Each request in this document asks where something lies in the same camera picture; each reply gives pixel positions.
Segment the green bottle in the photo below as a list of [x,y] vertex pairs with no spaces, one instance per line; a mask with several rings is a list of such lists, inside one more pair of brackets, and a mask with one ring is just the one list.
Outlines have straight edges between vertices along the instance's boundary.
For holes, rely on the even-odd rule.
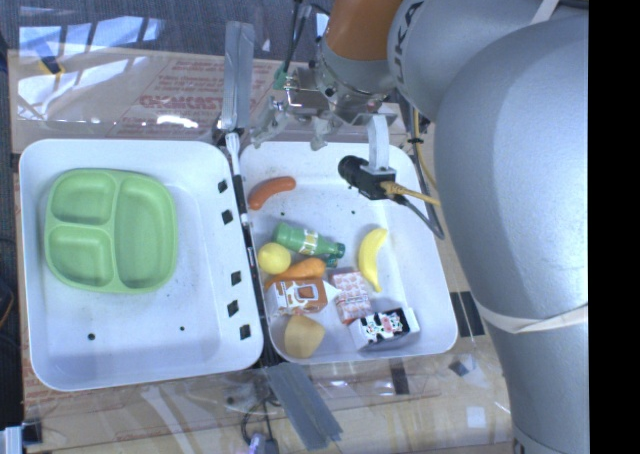
[[344,244],[327,241],[318,232],[306,228],[294,228],[286,223],[278,224],[273,234],[273,241],[303,255],[334,255],[341,258],[345,249]]

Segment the toy carrot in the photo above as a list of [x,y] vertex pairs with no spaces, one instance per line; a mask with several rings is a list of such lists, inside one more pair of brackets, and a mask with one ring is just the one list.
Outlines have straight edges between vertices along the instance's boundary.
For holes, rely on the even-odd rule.
[[286,271],[270,277],[264,284],[266,291],[273,282],[279,280],[320,278],[327,268],[327,263],[318,257],[308,257],[300,262],[291,264]]

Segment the food package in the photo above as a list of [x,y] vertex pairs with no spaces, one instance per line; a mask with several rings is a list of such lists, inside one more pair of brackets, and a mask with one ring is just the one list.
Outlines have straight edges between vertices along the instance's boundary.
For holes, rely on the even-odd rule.
[[354,320],[373,313],[367,293],[367,282],[360,271],[334,273],[329,279],[342,291],[336,299],[336,307],[343,324],[351,324]]
[[396,308],[387,312],[376,312],[349,325],[356,349],[376,348],[420,331],[412,308]]
[[264,302],[271,317],[302,315],[319,312],[339,294],[338,289],[322,278],[279,280],[265,292]]

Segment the lemon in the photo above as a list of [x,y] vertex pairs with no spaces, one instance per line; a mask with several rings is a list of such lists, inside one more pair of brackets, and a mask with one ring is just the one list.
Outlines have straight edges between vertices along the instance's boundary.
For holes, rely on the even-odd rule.
[[280,274],[291,265],[291,253],[284,246],[268,242],[258,250],[258,265],[269,274]]

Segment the white bin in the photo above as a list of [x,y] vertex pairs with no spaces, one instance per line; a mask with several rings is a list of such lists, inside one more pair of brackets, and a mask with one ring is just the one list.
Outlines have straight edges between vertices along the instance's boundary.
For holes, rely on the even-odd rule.
[[[378,258],[384,289],[372,295],[374,308],[410,306],[421,328],[410,343],[365,354],[349,344],[335,306],[328,306],[314,317],[325,326],[325,339],[307,360],[287,357],[284,320],[271,322],[273,344],[289,360],[434,354],[448,350],[457,338],[431,232],[408,208],[369,201],[337,173],[344,155],[367,154],[363,144],[336,143],[312,152],[307,143],[291,142],[264,143],[242,154],[245,192],[266,178],[297,180],[294,191],[250,212],[256,247],[285,219],[344,243],[347,252],[339,267],[355,267],[364,233],[374,225],[388,228]],[[391,147],[390,163],[399,183],[418,188],[404,152]],[[167,284],[146,294],[106,294],[55,278],[43,253],[46,200],[55,179],[75,168],[137,171],[169,189],[179,238],[176,271]],[[241,370],[258,360],[264,338],[231,172],[220,150],[196,141],[38,141],[21,156],[20,192],[31,363],[43,383],[61,391],[104,388]]]

